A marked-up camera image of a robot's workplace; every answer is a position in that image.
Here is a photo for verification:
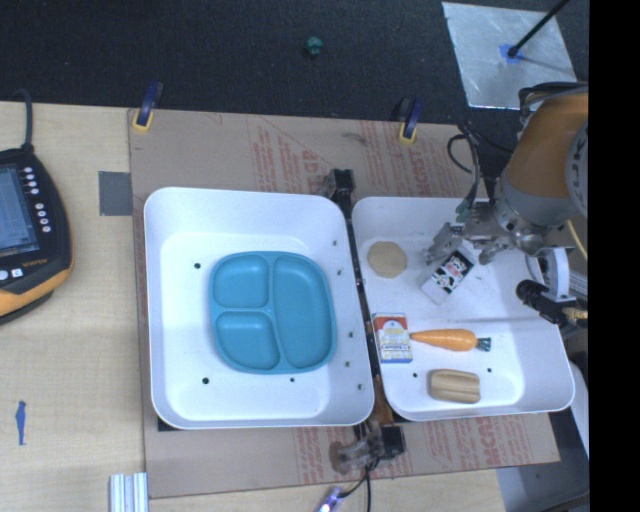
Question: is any black cylinder on white bracket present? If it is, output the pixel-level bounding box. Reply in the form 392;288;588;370
515;246;582;327

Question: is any brown cardboard board red print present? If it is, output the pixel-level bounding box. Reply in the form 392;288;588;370
127;107;562;500

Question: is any beige bread loaf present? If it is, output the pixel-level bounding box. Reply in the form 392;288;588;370
427;368;482;405

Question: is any beige round biscuit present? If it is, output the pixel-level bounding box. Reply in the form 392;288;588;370
366;240;409;279

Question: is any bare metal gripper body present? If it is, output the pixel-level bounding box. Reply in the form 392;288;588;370
460;202;557;257

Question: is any black block with thin wires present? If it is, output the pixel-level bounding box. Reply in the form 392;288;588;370
319;168;357;202
331;423;407;472

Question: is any orange carrot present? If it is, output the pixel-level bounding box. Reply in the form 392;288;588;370
408;328;493;353

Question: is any red and white small carton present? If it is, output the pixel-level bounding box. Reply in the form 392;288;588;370
371;312;415;365

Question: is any white cow print milk carton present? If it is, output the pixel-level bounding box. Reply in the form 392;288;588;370
419;243;477;306

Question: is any blue divided plate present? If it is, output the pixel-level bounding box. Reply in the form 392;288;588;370
208;250;338;376

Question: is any thin black and white rod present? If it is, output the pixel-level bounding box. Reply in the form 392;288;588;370
342;198;387;426

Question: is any white plastic tray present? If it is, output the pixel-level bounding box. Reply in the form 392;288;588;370
143;186;376;431
351;195;577;423

